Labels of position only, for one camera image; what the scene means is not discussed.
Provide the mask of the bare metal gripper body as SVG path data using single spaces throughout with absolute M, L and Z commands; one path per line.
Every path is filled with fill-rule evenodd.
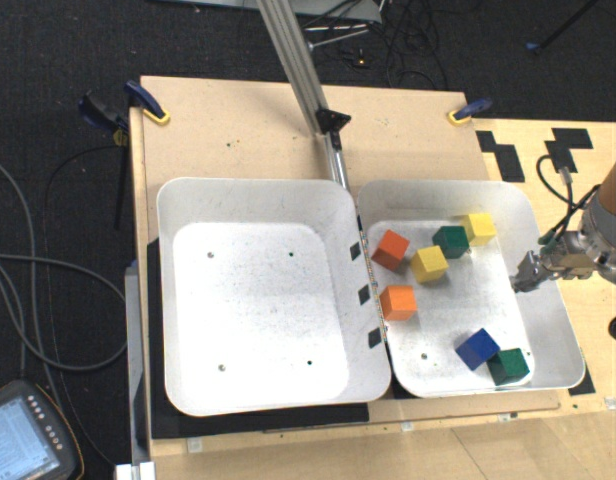
M 556 231 L 549 231 L 538 243 L 539 262 L 552 278 L 584 280 L 597 273 L 615 282 L 615 246 L 599 233 L 579 229 L 558 236 Z

